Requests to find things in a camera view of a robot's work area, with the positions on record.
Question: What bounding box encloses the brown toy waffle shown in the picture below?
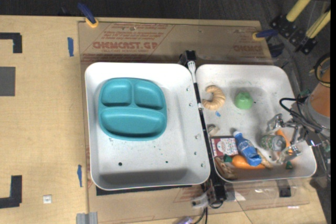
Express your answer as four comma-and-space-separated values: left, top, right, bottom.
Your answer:
214, 156, 238, 180

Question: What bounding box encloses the small green and white can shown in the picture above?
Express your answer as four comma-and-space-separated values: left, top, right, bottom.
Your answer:
260, 134, 287, 152

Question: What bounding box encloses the white plastic tray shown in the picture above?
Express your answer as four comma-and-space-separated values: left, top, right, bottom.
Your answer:
195, 64, 318, 183
84, 61, 211, 191

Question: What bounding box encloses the red and white carton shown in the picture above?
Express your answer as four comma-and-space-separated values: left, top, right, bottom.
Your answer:
211, 136, 239, 158

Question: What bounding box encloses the orange carrot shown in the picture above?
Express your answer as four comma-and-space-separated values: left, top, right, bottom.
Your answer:
275, 129, 294, 169
223, 154, 266, 170

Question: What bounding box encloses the blue plastic bottle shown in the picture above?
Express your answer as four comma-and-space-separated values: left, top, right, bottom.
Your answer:
233, 130, 263, 167

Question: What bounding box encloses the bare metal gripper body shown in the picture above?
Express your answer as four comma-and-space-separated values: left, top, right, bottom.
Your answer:
282, 118, 320, 147

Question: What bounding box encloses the tan toy croissant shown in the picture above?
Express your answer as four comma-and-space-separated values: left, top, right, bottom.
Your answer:
201, 85, 226, 110

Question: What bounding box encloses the brown cardboard board red print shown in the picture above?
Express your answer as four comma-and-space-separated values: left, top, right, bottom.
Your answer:
78, 17, 311, 221

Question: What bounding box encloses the black block with thin wires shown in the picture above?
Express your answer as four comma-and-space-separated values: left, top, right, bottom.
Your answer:
179, 50, 197, 66
209, 184, 228, 204

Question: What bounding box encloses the beige toy mushroom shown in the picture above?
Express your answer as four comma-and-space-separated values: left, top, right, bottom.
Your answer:
207, 124, 220, 137

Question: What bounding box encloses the green toy cup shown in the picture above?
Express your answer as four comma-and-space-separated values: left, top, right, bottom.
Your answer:
234, 91, 254, 110

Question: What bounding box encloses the teal divided plate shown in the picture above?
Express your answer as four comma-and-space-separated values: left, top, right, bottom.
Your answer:
98, 77, 168, 142

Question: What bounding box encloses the thin black and white rod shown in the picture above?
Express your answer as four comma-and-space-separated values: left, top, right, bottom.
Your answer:
187, 60, 219, 187

